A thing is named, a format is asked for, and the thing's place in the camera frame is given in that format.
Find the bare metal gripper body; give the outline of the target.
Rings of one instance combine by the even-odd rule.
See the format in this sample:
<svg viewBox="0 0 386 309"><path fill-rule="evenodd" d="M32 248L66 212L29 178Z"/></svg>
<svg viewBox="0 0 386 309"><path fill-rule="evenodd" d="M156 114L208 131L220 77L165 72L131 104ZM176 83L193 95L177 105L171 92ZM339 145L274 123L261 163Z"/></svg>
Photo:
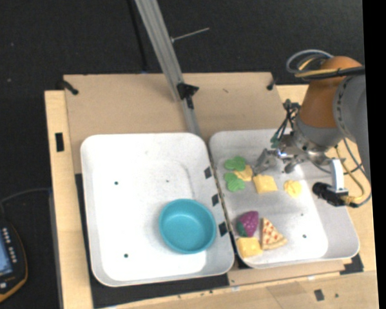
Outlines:
<svg viewBox="0 0 386 309"><path fill-rule="evenodd" d="M329 163L326 153L328 147L321 146L302 134L282 135L278 141L278 155L288 163L292 159L304 159L314 165L323 166Z"/></svg>

